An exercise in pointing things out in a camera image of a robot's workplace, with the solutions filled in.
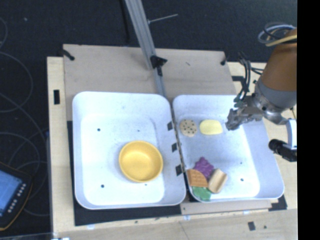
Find yellow rounded toy block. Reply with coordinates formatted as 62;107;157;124
199;119;224;136

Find thin black and white rod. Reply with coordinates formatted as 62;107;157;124
170;106;191;200

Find purple toy grapes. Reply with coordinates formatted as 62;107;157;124
192;156;215;180

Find green toy vegetable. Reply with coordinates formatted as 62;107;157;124
191;185;212;202

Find white plastic tray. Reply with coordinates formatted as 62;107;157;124
71;91;187;210
171;94;285;204

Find orange toy waffle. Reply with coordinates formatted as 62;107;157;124
186;168;209;188

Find black cylinder on white bracket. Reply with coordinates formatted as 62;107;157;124
268;118;298;163

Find tan toy bread roll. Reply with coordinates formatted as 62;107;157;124
207;168;228;194

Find yellow bowl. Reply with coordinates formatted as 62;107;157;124
118;140;164;184

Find tan chocolate chip biscuit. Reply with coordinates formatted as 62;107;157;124
179;119;198;138

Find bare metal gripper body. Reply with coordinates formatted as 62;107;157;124
237;95;289;125

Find flat pale brown board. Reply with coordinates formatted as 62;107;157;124
62;43;274;215

